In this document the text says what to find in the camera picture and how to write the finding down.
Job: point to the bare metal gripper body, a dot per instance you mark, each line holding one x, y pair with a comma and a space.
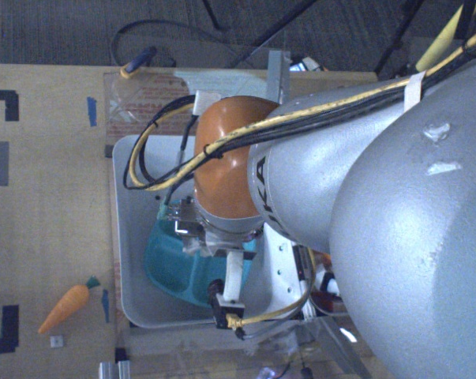
190, 219

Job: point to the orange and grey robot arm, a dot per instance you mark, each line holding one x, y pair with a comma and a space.
379, 211

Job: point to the blue divided plate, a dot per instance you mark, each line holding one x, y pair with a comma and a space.
170, 263

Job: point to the orange carrot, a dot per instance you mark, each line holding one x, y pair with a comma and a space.
66, 305

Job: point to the dark red round object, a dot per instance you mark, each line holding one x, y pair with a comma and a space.
325, 300

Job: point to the small grey square piece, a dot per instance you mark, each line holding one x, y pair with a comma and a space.
56, 341

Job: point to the black cylinder on white bracket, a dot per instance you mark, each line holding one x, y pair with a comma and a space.
233, 275

